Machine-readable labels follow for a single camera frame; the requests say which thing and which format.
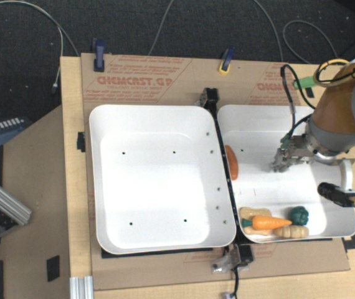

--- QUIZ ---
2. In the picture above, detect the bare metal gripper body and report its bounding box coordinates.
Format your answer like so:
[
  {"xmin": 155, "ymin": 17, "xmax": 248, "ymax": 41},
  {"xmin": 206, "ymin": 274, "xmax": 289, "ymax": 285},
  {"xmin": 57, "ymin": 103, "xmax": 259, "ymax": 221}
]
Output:
[{"xmin": 279, "ymin": 135, "xmax": 338, "ymax": 166}]

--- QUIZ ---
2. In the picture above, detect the white plastic tray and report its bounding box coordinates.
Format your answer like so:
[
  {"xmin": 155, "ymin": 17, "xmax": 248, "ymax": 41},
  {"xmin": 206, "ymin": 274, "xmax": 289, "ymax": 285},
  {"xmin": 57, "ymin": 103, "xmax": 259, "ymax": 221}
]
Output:
[
  {"xmin": 216, "ymin": 104, "xmax": 355, "ymax": 245},
  {"xmin": 88, "ymin": 104, "xmax": 237, "ymax": 255}
]

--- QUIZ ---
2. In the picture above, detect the orange sausage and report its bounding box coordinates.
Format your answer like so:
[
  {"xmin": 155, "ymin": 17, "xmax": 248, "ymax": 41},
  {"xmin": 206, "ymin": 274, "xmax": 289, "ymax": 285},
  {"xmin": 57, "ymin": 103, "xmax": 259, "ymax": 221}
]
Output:
[{"xmin": 225, "ymin": 145, "xmax": 239, "ymax": 181}]

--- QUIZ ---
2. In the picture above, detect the thin black rod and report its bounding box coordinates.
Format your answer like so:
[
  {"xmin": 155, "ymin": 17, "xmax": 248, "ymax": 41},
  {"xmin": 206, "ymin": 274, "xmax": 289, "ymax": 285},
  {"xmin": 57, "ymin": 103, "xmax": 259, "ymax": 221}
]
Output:
[{"xmin": 207, "ymin": 103, "xmax": 241, "ymax": 245}]

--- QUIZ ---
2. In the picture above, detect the green broccoli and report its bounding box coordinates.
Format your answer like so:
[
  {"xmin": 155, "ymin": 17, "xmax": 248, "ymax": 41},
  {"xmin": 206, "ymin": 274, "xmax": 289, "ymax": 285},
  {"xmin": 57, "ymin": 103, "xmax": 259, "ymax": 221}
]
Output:
[{"xmin": 288, "ymin": 206, "xmax": 310, "ymax": 226}]

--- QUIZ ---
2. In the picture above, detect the orange carrot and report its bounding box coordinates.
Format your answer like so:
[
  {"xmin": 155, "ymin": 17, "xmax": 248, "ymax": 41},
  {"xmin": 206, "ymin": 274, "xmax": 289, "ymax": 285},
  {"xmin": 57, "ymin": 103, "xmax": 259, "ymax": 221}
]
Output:
[{"xmin": 241, "ymin": 215, "xmax": 293, "ymax": 230}]

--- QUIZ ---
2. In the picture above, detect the beige ridged bread roll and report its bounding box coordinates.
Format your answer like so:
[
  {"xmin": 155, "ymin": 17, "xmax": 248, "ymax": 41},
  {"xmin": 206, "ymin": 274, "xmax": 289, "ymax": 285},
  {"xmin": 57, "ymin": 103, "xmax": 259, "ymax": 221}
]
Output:
[{"xmin": 272, "ymin": 225, "xmax": 310, "ymax": 239}]

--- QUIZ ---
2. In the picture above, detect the brown cardboard board red print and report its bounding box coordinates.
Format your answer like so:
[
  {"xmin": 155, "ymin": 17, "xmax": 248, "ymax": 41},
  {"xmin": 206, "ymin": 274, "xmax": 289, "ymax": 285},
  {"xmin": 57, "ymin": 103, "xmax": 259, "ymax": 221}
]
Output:
[{"xmin": 80, "ymin": 52, "xmax": 351, "ymax": 291}]

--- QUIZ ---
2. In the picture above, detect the black cylinder on white bracket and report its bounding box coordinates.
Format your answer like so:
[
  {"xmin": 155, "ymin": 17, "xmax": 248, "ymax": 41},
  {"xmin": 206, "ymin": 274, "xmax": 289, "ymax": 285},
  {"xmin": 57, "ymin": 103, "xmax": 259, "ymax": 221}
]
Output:
[{"xmin": 317, "ymin": 158, "xmax": 355, "ymax": 208}]

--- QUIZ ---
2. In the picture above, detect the black block with thin wires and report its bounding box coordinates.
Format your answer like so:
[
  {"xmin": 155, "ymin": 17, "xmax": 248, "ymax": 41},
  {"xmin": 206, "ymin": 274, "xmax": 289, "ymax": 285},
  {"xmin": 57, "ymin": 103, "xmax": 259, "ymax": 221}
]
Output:
[
  {"xmin": 212, "ymin": 244, "xmax": 255, "ymax": 274},
  {"xmin": 197, "ymin": 87, "xmax": 219, "ymax": 108}
]

